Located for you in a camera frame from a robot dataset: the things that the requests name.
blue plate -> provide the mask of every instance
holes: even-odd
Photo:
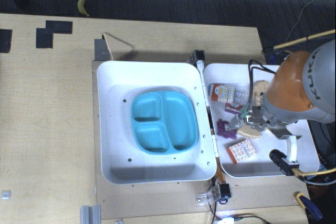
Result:
[[[147,153],[179,153],[189,150],[198,141],[193,105],[180,92],[141,94],[132,103],[131,119],[135,140]]]

yellow cable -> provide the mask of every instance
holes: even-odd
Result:
[[[293,40],[293,41],[290,41],[290,42],[287,42],[287,43],[279,44],[279,45],[274,46],[273,49],[277,50],[277,49],[286,48],[286,47],[295,45],[297,43],[305,42],[305,41],[308,41],[308,40],[312,40],[312,39],[315,39],[315,38],[324,37],[324,36],[328,36],[328,35],[332,35],[332,34],[335,34],[335,29],[334,30],[329,30],[329,31],[326,31],[326,32],[321,32],[321,33],[318,33],[318,34],[314,34],[314,35],[311,35],[311,36],[308,36],[308,37],[302,37],[302,38],[299,38],[299,39],[296,39],[296,40]]]
[[[330,173],[334,173],[336,172],[336,167],[333,169],[329,169],[329,170],[324,170],[324,171],[317,171],[317,172],[309,172],[309,173],[305,173],[303,171],[301,171],[300,169],[294,168],[292,169],[292,171],[294,172],[294,174],[296,176],[319,176],[319,175],[325,175],[325,174],[330,174]]]

purple plush object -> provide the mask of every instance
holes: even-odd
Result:
[[[229,124],[229,122],[222,119],[217,121],[217,134],[224,138],[237,139],[237,130],[226,131],[225,124]]]

blue tool handle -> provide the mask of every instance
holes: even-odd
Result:
[[[302,201],[306,209],[311,213],[311,215],[314,217],[315,220],[318,221],[321,218],[323,218],[321,211],[311,200],[307,199],[305,196],[301,196],[300,200]]]

wooden table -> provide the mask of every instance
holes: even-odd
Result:
[[[72,34],[54,34],[53,49],[37,49],[36,28],[45,28],[46,20],[72,22]],[[185,61],[204,49],[207,63],[263,61],[257,29],[249,27],[0,14],[0,29],[12,30],[11,50],[0,54],[0,190],[12,191],[10,200],[0,200],[3,223],[79,223],[80,207],[96,204],[91,63],[94,39],[103,33],[132,45],[132,60]],[[227,180],[233,197],[231,206],[219,207],[220,216],[248,212],[273,224],[308,223],[293,197],[294,191],[308,195],[297,179]],[[193,184],[180,184],[186,203],[194,202]],[[169,183],[151,188],[177,193]],[[134,199],[145,206],[143,199],[151,198],[135,192]],[[135,217],[125,203],[120,214],[132,216],[125,224],[210,223],[207,208],[187,208],[187,214],[162,216],[150,216],[155,212],[147,208]]]

